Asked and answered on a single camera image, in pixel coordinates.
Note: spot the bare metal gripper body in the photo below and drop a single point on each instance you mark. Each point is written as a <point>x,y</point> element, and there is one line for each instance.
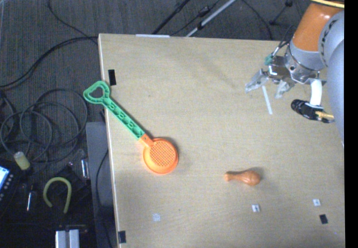
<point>282,69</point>

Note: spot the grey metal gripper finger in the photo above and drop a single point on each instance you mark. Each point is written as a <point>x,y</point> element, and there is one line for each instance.
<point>256,82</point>
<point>283,88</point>

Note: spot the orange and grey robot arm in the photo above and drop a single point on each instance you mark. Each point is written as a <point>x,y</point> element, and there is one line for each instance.
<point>310,28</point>

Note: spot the pale wood board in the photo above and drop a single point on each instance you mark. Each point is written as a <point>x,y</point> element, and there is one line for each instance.
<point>209,118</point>

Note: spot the orange toy chicken drumstick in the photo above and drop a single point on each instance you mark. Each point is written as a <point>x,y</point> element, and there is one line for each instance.
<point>249,177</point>

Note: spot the green and orange toy sieve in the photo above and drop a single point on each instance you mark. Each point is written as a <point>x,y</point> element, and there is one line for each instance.
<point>160,156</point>

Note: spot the black cylinder on white bracket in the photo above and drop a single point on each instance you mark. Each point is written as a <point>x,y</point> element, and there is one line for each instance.
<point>305,109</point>

